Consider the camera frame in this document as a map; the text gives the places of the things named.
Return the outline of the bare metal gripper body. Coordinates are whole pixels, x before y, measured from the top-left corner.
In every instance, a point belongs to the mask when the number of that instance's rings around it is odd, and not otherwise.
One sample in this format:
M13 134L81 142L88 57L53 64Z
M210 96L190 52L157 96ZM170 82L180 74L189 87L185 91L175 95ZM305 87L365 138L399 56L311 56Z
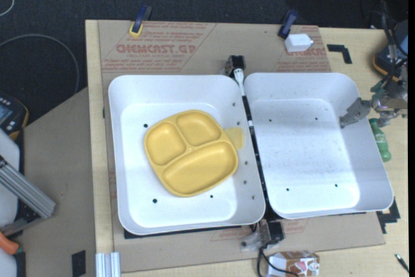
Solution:
M385 75L371 87L372 108L382 116L407 116L408 112L408 75L400 74L395 80Z

